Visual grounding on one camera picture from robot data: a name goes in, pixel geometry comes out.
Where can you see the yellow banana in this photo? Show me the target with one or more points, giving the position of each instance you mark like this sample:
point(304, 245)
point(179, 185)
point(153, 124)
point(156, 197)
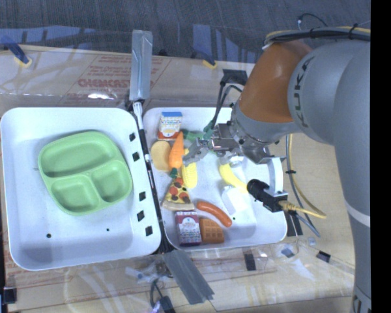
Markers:
point(229, 176)

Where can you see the brown waffle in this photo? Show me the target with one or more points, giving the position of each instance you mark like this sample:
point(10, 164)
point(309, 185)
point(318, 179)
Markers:
point(211, 231)

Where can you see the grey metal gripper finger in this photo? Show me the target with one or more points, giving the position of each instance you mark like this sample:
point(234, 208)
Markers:
point(199, 157)
point(197, 147)

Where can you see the yellow corn cob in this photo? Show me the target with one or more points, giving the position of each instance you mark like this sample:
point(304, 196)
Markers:
point(189, 174)

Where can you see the green toy vegetable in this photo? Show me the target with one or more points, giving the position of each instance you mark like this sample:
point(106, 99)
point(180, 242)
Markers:
point(192, 136)

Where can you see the orange carrot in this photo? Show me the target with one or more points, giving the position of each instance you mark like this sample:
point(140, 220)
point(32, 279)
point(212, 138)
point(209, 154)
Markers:
point(177, 152)

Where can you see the red and white carton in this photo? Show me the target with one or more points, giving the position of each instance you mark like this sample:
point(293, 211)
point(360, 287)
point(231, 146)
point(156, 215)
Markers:
point(188, 228)

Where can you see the green divided plate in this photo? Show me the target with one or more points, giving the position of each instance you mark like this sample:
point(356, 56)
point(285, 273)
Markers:
point(84, 171)

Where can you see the black cylinder on white bracket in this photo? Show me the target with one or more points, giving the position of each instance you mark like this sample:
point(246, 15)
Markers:
point(262, 192)

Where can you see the red sausage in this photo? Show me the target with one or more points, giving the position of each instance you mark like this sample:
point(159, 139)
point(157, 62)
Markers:
point(215, 213)

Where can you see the white plastic tray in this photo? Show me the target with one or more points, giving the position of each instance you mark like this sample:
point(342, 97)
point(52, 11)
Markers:
point(247, 233)
point(29, 207)

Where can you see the brown cardboard board red print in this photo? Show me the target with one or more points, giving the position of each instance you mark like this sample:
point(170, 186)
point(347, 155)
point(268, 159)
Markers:
point(68, 77)

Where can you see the pizza slice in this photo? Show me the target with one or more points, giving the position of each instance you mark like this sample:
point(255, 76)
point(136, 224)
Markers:
point(177, 194)

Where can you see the blue white orange carton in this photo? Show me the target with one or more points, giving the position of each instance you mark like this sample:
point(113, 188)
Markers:
point(169, 126)

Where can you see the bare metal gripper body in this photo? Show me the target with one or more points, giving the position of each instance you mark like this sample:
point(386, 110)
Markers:
point(228, 139)

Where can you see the clear plastic bottle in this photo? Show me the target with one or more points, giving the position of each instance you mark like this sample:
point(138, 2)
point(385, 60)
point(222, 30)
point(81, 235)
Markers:
point(236, 201)

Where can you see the yellow round biscuit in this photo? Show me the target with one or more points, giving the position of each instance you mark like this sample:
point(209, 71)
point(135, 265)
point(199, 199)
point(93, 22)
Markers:
point(160, 155)

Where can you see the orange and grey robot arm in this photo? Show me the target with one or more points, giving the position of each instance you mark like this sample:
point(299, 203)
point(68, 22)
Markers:
point(329, 86)

